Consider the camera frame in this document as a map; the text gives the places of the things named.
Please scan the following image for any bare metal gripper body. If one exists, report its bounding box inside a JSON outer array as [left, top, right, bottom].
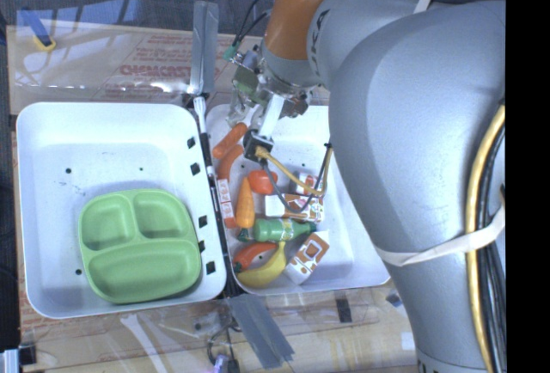
[[231, 52, 314, 119]]

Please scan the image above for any orange sausage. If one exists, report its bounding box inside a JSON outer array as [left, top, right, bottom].
[[211, 121, 248, 161], [216, 144, 245, 184]]

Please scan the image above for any red-orange tomato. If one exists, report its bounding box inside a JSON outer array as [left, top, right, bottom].
[[247, 169, 279, 196]]

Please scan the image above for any thin black and white rod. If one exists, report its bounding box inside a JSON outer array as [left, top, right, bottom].
[[192, 95, 235, 297]]

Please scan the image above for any small white and orange carton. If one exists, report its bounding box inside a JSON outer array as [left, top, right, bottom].
[[294, 171, 325, 197]]

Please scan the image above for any small red and white packet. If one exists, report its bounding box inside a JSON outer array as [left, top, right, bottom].
[[216, 178, 237, 221]]

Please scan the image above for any orange carrot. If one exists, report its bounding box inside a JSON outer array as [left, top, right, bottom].
[[235, 176, 256, 230]]

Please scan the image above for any green bottle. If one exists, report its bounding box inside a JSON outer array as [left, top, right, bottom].
[[236, 217, 318, 244]]

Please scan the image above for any brown cardboard board red print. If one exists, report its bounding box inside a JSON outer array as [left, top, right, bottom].
[[6, 25, 419, 373]]

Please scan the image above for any white plastic tray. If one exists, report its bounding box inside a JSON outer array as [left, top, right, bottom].
[[205, 102, 392, 297], [15, 101, 229, 320]]

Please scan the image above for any red chili pepper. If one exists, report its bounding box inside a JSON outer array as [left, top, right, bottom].
[[232, 241, 279, 274]]

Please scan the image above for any yellow banana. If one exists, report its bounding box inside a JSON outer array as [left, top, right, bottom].
[[235, 240, 288, 290]]

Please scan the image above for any green divided plate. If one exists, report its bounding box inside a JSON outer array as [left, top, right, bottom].
[[77, 188, 204, 305]]

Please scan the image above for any black cylinder on white bracket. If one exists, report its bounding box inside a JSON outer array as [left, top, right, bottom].
[[242, 95, 285, 162]]

